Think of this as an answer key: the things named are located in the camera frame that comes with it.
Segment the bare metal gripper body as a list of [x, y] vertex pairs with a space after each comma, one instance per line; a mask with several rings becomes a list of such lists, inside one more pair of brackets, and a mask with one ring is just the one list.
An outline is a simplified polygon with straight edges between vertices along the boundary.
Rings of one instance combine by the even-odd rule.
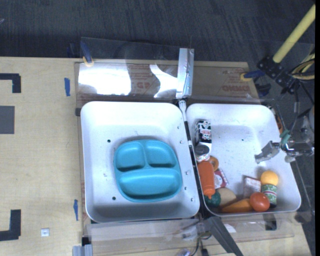
[[315, 150], [312, 146], [304, 141], [289, 140], [282, 144], [281, 149], [290, 157], [313, 156]]

